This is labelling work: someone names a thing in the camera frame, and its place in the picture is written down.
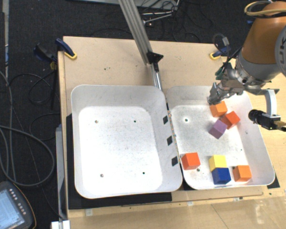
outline yellow cube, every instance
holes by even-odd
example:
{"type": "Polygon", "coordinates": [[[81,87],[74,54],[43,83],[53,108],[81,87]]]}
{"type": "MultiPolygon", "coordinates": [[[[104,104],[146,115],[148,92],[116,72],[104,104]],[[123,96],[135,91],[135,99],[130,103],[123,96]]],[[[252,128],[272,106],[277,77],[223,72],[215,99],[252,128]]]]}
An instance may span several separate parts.
{"type": "Polygon", "coordinates": [[[209,159],[209,165],[210,165],[211,172],[215,168],[226,168],[227,167],[227,162],[225,160],[225,156],[224,155],[213,155],[209,159]]]}

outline blue cube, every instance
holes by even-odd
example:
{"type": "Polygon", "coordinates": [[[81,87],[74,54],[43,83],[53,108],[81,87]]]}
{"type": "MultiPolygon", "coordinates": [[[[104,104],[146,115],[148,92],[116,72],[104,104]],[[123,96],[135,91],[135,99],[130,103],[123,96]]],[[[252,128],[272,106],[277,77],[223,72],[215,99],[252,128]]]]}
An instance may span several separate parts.
{"type": "Polygon", "coordinates": [[[212,171],[212,177],[215,185],[224,185],[231,181],[229,168],[216,168],[212,171]]]}

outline black floor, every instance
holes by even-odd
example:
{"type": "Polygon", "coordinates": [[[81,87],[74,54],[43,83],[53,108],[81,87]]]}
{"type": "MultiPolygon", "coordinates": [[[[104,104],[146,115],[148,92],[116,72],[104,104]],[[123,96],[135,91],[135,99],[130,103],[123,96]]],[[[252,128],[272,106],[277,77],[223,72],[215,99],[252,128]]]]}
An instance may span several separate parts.
{"type": "MultiPolygon", "coordinates": [[[[245,41],[250,29],[244,7],[257,0],[184,0],[174,17],[154,22],[146,28],[150,40],[212,43],[216,33],[225,35],[232,51],[245,41]]],[[[155,11],[139,8],[140,12],[155,11]]],[[[123,13],[118,5],[96,4],[65,0],[10,0],[9,17],[9,78],[13,107],[13,127],[31,132],[44,141],[55,155],[55,128],[59,125],[59,99],[56,97],[51,109],[48,99],[50,87],[41,82],[31,90],[34,83],[51,69],[46,62],[39,61],[33,48],[41,43],[55,53],[56,38],[63,36],[85,36],[131,39],[123,13]]],[[[0,0],[0,70],[5,74],[4,14],[0,0]]],[[[53,83],[53,74],[45,78],[53,83]]],[[[10,103],[4,79],[0,76],[0,125],[9,125],[10,103]]],[[[22,135],[13,133],[13,152],[18,182],[31,184],[44,179],[51,168],[51,159],[44,148],[35,141],[26,140],[22,135]]],[[[0,167],[0,182],[6,180],[0,167]]],[[[57,211],[56,176],[40,187],[21,187],[36,214],[37,228],[47,229],[58,216],[51,210],[49,203],[57,211]]]]}

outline orange cube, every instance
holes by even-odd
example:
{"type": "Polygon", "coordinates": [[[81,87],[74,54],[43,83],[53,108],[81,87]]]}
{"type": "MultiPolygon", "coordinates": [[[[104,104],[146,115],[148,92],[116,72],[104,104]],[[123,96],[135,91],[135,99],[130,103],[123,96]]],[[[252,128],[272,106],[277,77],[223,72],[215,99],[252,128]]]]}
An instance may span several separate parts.
{"type": "Polygon", "coordinates": [[[236,182],[250,180],[252,177],[250,166],[236,166],[233,169],[233,176],[236,182]]]}
{"type": "Polygon", "coordinates": [[[227,129],[230,129],[240,121],[240,118],[234,111],[232,111],[222,117],[221,121],[227,125],[227,129]]]}
{"type": "Polygon", "coordinates": [[[210,110],[213,117],[223,116],[228,111],[224,101],[216,105],[210,105],[210,110]]]}
{"type": "Polygon", "coordinates": [[[187,153],[181,158],[181,160],[184,170],[192,170],[200,166],[198,153],[187,153]]]}

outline hole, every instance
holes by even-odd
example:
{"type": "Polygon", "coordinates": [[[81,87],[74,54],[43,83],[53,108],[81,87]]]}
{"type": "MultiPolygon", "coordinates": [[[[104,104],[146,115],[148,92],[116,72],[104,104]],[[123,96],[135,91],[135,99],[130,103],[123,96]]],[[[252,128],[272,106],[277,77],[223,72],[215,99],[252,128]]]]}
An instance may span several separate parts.
{"type": "Polygon", "coordinates": [[[167,139],[167,145],[169,146],[172,142],[173,142],[173,137],[170,136],[170,137],[167,139]]]}
{"type": "Polygon", "coordinates": [[[167,122],[168,122],[168,117],[166,116],[163,118],[163,124],[165,125],[167,122]]]}
{"type": "Polygon", "coordinates": [[[175,156],[174,158],[172,158],[172,166],[175,166],[178,164],[178,158],[177,156],[175,156]]]}

